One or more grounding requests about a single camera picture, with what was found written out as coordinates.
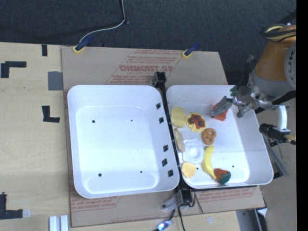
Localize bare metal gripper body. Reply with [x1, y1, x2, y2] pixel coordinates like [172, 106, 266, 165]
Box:
[232, 85, 274, 112]

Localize black block with thin wires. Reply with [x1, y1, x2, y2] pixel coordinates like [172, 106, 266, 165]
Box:
[160, 188, 196, 212]
[152, 71, 167, 89]

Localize white plastic tray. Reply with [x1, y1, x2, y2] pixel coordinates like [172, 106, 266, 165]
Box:
[66, 84, 181, 199]
[166, 84, 274, 190]

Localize brown pretzel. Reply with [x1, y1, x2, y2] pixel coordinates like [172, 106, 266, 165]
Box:
[201, 128, 217, 145]

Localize white fried egg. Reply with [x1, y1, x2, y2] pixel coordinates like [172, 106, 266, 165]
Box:
[182, 139, 205, 165]

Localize red strawberry with green leaves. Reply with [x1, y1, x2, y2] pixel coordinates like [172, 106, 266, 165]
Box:
[213, 167, 232, 186]

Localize yellow banana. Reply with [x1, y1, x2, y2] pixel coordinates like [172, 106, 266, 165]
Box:
[201, 145, 218, 180]

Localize thin black rod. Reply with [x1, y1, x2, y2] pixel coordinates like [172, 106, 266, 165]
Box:
[157, 80, 186, 193]

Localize brown cardboard board red print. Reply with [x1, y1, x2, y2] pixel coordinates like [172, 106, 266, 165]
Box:
[60, 46, 267, 228]

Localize yellow potato chip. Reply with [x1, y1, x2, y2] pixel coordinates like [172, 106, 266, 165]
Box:
[170, 106, 186, 128]

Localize orange-red toy food piece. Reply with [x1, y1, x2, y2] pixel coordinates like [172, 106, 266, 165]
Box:
[212, 109, 228, 122]

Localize black cylinder on white bracket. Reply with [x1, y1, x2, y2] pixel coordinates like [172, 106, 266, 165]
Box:
[259, 104, 293, 144]

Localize yellow pizza with red topping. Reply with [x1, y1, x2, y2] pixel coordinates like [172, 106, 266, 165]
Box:
[185, 112, 207, 133]

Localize round yellow biscuit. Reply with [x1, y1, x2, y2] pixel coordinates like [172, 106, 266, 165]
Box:
[181, 162, 197, 179]

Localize beige bread slice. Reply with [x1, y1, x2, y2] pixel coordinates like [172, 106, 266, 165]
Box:
[173, 128, 186, 153]

